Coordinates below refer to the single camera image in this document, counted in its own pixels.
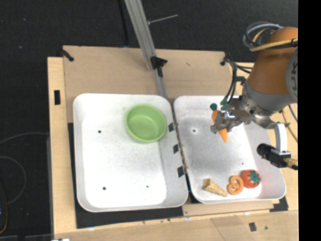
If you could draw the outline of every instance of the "black floor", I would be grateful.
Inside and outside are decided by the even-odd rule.
[[[298,0],[142,0],[156,48],[229,51],[235,60],[254,61],[241,38],[252,22],[298,27]],[[50,232],[47,173],[49,112],[48,56],[62,45],[138,47],[124,11],[127,35],[117,0],[0,0],[0,156],[18,161],[26,188],[9,205],[2,236]],[[1,140],[18,135],[4,143]],[[0,178],[12,200],[23,188],[23,171],[0,159]]]

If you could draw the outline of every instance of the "toy tomato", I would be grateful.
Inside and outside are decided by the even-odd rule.
[[[247,188],[257,187],[261,182],[261,177],[256,170],[246,170],[242,174],[244,186]]]

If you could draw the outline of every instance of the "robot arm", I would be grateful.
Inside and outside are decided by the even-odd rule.
[[[279,140],[277,147],[273,150],[260,147],[258,153],[268,159],[267,151],[270,154],[272,151],[278,155],[278,159],[274,160],[271,156],[268,160],[271,163],[273,161],[277,167],[285,167],[284,161],[286,160],[284,159],[289,158],[289,152],[284,149],[287,139],[283,133],[288,124],[276,123],[270,117],[282,111],[289,104],[297,103],[298,29],[283,28],[279,25],[273,25],[273,29],[270,29],[266,28],[266,25],[271,26],[271,24],[260,23],[250,25],[247,29],[243,43],[249,46],[251,51],[260,51],[259,55],[248,79],[243,84],[242,95],[238,98],[231,96],[229,101],[223,105],[223,111],[217,113],[211,131],[216,133],[226,129],[230,132],[235,126],[251,122],[265,129],[274,129],[276,139]],[[260,27],[264,29],[259,34],[264,31],[269,32],[269,38],[263,45],[255,42],[259,39],[259,34],[253,39],[254,41],[249,38],[249,32]],[[231,64],[233,78],[235,78],[236,64],[228,54],[225,62]]]

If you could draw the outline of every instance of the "metal rod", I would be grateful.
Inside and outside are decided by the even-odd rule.
[[[171,18],[174,18],[174,17],[177,17],[177,16],[178,16],[178,14],[175,14],[175,15],[168,16],[168,17],[161,18],[161,19],[157,19],[157,20],[153,20],[153,21],[147,21],[147,23],[148,23],[148,25],[150,25],[152,23],[161,22],[161,21],[168,20],[168,19],[171,19]]]
[[[139,46],[142,50],[147,68],[153,70],[151,58],[156,56],[154,43],[151,38],[149,26],[146,16],[142,7],[141,0],[124,0],[132,25],[134,27]],[[164,86],[163,78],[158,76],[155,71],[155,79],[157,84],[158,94],[167,99],[166,89]]]

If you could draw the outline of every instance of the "cable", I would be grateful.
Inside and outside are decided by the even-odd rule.
[[[265,44],[262,41],[263,37],[269,37],[276,30],[282,28],[283,26],[269,22],[254,22],[246,28],[245,34],[242,37],[242,42],[246,47],[249,48],[251,52],[261,51],[264,49],[281,49],[298,46],[298,39],[284,40],[268,44]],[[254,36],[253,39],[251,39],[250,34],[255,31],[259,32]]]
[[[232,66],[232,69],[233,69],[233,89],[232,89],[232,93],[230,95],[230,99],[228,101],[228,103],[230,103],[233,99],[233,96],[234,96],[234,93],[235,93],[235,89],[236,89],[236,79],[237,79],[237,66],[236,66],[236,63],[235,62],[232,62],[231,64]]]
[[[27,133],[18,134],[18,135],[6,138],[6,139],[4,139],[4,140],[2,140],[0,142],[0,145],[2,145],[3,143],[5,143],[5,142],[7,142],[7,141],[9,141],[11,139],[15,139],[15,138],[23,137],[23,136],[28,136],[28,135],[45,135],[45,136],[48,136],[47,133],[43,133],[43,132],[27,132]]]
[[[236,64],[236,66],[237,66],[237,68],[240,69],[241,71],[244,71],[244,72],[246,72],[246,73],[251,73],[251,71],[246,70],[245,67],[243,67],[243,66],[240,66],[240,65],[238,65],[238,64]]]
[[[16,163],[16,164],[21,168],[22,173],[23,173],[23,175],[24,175],[24,185],[23,185],[20,193],[19,193],[14,199],[12,199],[11,201],[9,201],[9,202],[7,203],[7,204],[9,205],[9,204],[17,201],[17,200],[22,196],[23,192],[25,191],[25,188],[26,188],[26,185],[27,185],[27,174],[26,174],[26,171],[25,171],[25,169],[23,168],[23,166],[22,166],[17,160],[15,160],[15,159],[13,159],[13,158],[10,158],[10,157],[8,157],[8,156],[0,156],[0,159],[10,160],[10,161]]]
[[[129,37],[128,37],[128,30],[127,30],[127,26],[126,26],[125,15],[124,15],[124,9],[122,7],[121,0],[117,0],[117,3],[118,3],[119,12],[120,12],[122,28],[124,31],[124,45],[126,47],[128,47],[129,46]]]
[[[232,60],[231,54],[230,54],[229,52],[225,52],[224,63],[225,63],[225,62],[227,62],[228,64],[231,65],[233,71],[232,71],[232,81],[231,81],[231,85],[230,85],[229,90],[227,91],[227,94],[225,95],[224,99],[223,99],[222,102],[221,102],[222,105],[225,105],[225,104],[227,103],[227,100],[228,100],[228,98],[229,98],[229,96],[230,96],[230,93],[232,92],[233,87],[234,87],[234,81],[235,81],[235,79],[236,79],[236,78],[234,77],[235,72],[234,72],[234,69],[233,69],[233,66],[232,66],[233,60]]]
[[[23,136],[28,136],[28,135],[45,135],[45,136],[48,136],[47,133],[43,133],[43,132],[27,132],[27,133],[22,133],[22,134],[18,134],[18,135],[6,138],[6,139],[4,139],[4,140],[2,140],[0,142],[0,145],[2,145],[3,143],[5,143],[5,142],[7,142],[9,140],[12,140],[12,139],[15,139],[15,138],[19,138],[19,137],[23,137]],[[22,196],[23,192],[25,191],[25,188],[26,188],[26,185],[27,185],[27,174],[26,174],[26,171],[23,168],[23,166],[17,160],[15,160],[15,159],[13,159],[11,157],[8,157],[8,156],[0,156],[0,159],[10,160],[10,161],[16,163],[21,168],[21,170],[23,172],[23,175],[24,175],[24,185],[22,187],[22,190],[20,191],[20,193],[14,199],[12,199],[11,201],[9,201],[7,203],[9,205],[9,204],[17,201]]]
[[[291,111],[291,113],[292,113],[292,116],[294,117],[295,121],[297,122],[297,117],[296,117],[296,115],[295,115],[295,113],[294,113],[291,105],[289,104],[288,107],[289,107],[289,109],[290,109],[290,111]]]
[[[281,48],[295,47],[297,46],[297,43],[298,43],[298,39],[291,39],[291,40],[268,43],[257,47],[251,47],[249,49],[251,52],[256,52],[264,49],[281,49]]]
[[[287,119],[286,119],[286,117],[285,117],[285,112],[284,112],[284,111],[282,111],[282,116],[283,116],[283,118],[284,118],[284,121],[287,123],[288,121],[287,121]],[[288,130],[290,131],[291,135],[294,137],[295,141],[298,143],[298,141],[297,141],[297,136],[294,134],[292,128],[291,128],[290,126],[288,126],[287,128],[288,128]]]

